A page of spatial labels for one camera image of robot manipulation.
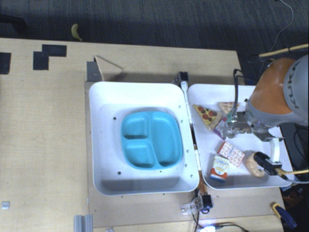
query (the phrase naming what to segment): sink basin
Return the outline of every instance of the sink basin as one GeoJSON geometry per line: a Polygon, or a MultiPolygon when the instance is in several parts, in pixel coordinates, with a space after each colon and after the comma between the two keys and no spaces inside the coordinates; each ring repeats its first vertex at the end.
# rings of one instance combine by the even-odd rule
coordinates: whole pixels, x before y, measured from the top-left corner
{"type": "Polygon", "coordinates": [[[97,82],[89,91],[93,183],[104,195],[193,191],[199,182],[182,90],[97,82]]]}

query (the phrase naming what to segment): wooden table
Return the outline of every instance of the wooden table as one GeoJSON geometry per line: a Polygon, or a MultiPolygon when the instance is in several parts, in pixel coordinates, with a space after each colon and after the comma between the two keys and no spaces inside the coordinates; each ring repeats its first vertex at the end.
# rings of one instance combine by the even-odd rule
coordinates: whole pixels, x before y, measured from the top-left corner
{"type": "MultiPolygon", "coordinates": [[[[0,39],[0,53],[12,54],[9,74],[0,75],[0,202],[11,202],[0,210],[0,231],[8,232],[70,232],[74,216],[89,212],[84,82],[86,62],[94,56],[120,66],[121,81],[130,82],[171,82],[177,72],[188,71],[190,84],[232,84],[232,70],[239,68],[236,52],[219,50],[0,39]],[[33,52],[43,44],[66,45],[66,57],[49,57],[48,70],[35,71],[33,52]]],[[[230,221],[251,232],[283,231],[269,206],[283,206],[279,188],[209,193],[214,208],[201,224],[230,221]]],[[[146,198],[135,195],[132,209],[149,205],[146,198]]],[[[154,199],[154,210],[140,218],[143,225],[128,225],[126,213],[110,204],[111,224],[119,225],[114,231],[193,231],[192,218],[174,212],[177,196],[164,199],[165,205],[154,199]],[[171,210],[160,211],[166,205],[171,210]],[[160,212],[173,215],[161,219],[160,212]]]]}

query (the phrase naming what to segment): blue plate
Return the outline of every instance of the blue plate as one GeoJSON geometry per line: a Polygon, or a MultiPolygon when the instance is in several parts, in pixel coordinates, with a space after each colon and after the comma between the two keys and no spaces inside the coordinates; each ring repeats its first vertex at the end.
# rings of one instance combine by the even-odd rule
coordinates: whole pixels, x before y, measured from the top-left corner
{"type": "Polygon", "coordinates": [[[121,125],[126,161],[138,169],[165,169],[180,162],[183,144],[177,121],[168,113],[133,113],[121,125]]]}

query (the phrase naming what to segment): pizza slice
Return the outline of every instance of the pizza slice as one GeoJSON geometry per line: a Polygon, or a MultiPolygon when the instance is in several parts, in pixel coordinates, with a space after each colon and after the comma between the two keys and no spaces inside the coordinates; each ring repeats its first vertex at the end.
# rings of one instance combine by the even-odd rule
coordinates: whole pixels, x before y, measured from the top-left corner
{"type": "Polygon", "coordinates": [[[233,106],[234,106],[233,102],[220,102],[219,103],[219,107],[225,114],[228,114],[229,112],[231,112],[233,106]]]}
{"type": "Polygon", "coordinates": [[[222,114],[215,112],[209,108],[205,108],[199,105],[193,105],[201,119],[203,120],[207,129],[214,129],[220,122],[222,114]]]}

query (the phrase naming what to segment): beige round toy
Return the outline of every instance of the beige round toy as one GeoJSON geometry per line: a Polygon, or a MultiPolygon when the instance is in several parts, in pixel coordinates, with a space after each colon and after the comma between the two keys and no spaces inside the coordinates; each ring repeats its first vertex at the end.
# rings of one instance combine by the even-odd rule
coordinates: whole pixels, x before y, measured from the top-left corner
{"type": "Polygon", "coordinates": [[[257,162],[253,159],[254,154],[255,152],[247,157],[246,167],[253,176],[262,178],[265,172],[258,168],[257,162]]]}

